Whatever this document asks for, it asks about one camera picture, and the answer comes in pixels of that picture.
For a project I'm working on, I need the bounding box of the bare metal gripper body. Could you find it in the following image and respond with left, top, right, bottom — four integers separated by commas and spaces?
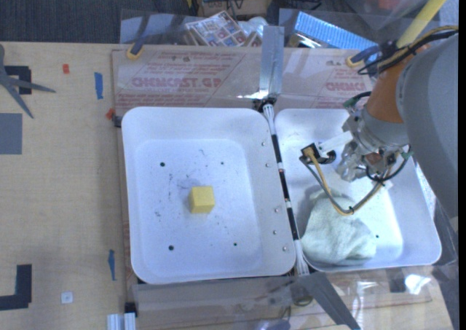
348, 138, 404, 178

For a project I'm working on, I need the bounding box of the thin black and white rod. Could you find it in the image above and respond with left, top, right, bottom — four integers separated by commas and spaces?
261, 101, 311, 277

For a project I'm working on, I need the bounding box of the white crumpled towel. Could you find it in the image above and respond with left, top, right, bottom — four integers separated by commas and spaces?
301, 189, 378, 267

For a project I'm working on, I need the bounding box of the white plastic tray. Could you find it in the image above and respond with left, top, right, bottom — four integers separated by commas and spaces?
120, 106, 297, 286
273, 107, 443, 273

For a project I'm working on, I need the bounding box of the yellow cube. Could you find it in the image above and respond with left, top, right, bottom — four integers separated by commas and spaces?
188, 185, 216, 214

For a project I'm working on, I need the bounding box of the brown cardboard board red print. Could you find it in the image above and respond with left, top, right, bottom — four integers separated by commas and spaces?
111, 47, 438, 318

